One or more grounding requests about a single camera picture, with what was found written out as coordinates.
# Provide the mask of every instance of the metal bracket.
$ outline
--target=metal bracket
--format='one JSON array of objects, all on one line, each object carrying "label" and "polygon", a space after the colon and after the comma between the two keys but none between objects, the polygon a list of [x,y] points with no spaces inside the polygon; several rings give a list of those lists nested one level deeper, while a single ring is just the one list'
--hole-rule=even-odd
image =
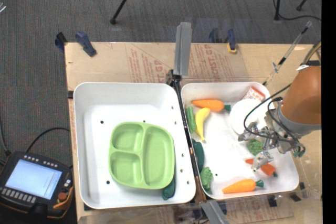
[{"label": "metal bracket", "polygon": [[176,31],[175,64],[173,74],[188,76],[191,47],[191,23],[180,23]]},{"label": "metal bracket", "polygon": [[164,83],[171,86],[176,91],[178,103],[180,104],[183,126],[185,129],[187,129],[187,121],[184,115],[184,108],[183,108],[183,102],[182,102],[182,97],[181,97],[181,84],[180,84],[181,80],[182,80],[182,77],[180,75],[175,75],[173,73],[173,70],[171,69],[166,74]]},{"label": "metal bracket", "polygon": [[217,201],[207,201],[201,204],[201,207],[211,224],[229,224]]}]

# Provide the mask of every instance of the green plate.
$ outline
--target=green plate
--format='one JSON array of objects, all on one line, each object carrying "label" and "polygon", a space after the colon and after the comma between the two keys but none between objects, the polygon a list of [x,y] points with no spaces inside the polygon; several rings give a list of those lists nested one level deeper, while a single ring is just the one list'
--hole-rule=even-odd
[{"label": "green plate", "polygon": [[173,179],[174,140],[162,127],[124,122],[112,131],[109,149],[112,178],[123,185],[161,189]]}]

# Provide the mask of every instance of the orange carrot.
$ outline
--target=orange carrot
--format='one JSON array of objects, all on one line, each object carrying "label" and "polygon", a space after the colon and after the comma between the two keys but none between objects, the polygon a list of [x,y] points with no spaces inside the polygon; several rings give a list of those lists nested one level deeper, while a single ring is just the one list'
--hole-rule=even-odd
[{"label": "orange carrot", "polygon": [[[246,159],[245,162],[249,164],[253,164],[253,159]],[[271,175],[273,175],[274,177],[278,176],[275,173],[275,167],[269,163],[266,165],[263,165],[260,169],[268,176],[271,176]]]},{"label": "orange carrot", "polygon": [[199,99],[193,100],[192,103],[201,108],[209,108],[214,111],[220,111],[224,108],[224,103],[217,99]]},{"label": "orange carrot", "polygon": [[223,193],[245,193],[255,190],[256,186],[263,187],[262,180],[253,181],[253,179],[243,179],[222,189]]}]

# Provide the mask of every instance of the cardboard surface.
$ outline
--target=cardboard surface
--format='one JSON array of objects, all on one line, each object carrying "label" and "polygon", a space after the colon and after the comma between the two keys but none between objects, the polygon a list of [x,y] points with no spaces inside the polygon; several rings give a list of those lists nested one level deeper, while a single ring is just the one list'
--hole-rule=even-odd
[{"label": "cardboard surface", "polygon": [[[96,82],[162,82],[167,72],[174,67],[174,43],[115,43],[92,42],[97,55],[89,57],[79,43],[65,45],[66,73],[69,91],[86,81]],[[273,81],[267,86],[271,94],[291,83],[296,76],[296,68],[302,63],[312,45],[298,45],[290,54]],[[189,76],[186,82],[229,82],[254,81],[263,83],[287,52],[289,44],[239,44],[236,54],[227,51],[226,44],[192,44]],[[75,185],[78,185],[78,163],[75,133],[73,99],[69,99],[69,112],[72,137],[73,170]],[[322,149],[321,131],[304,136],[301,142],[307,151],[301,159],[295,159],[300,181],[304,182],[307,195],[298,190],[300,201],[282,201],[276,209],[249,208],[237,210],[228,208],[230,223],[322,223]],[[79,223],[111,223],[119,220],[115,214],[123,216],[120,223],[179,223],[171,208],[140,208],[123,215],[111,210],[84,210],[79,190],[76,191],[77,219]]]}]

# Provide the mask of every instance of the yellow banana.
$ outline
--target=yellow banana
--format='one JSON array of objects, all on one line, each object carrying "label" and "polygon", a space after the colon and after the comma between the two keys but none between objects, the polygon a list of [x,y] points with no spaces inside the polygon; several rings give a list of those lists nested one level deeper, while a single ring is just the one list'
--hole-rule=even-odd
[{"label": "yellow banana", "polygon": [[195,122],[196,122],[196,134],[198,134],[201,137],[201,140],[204,141],[204,135],[203,135],[203,122],[210,114],[210,108],[202,108],[197,111],[195,115]]}]

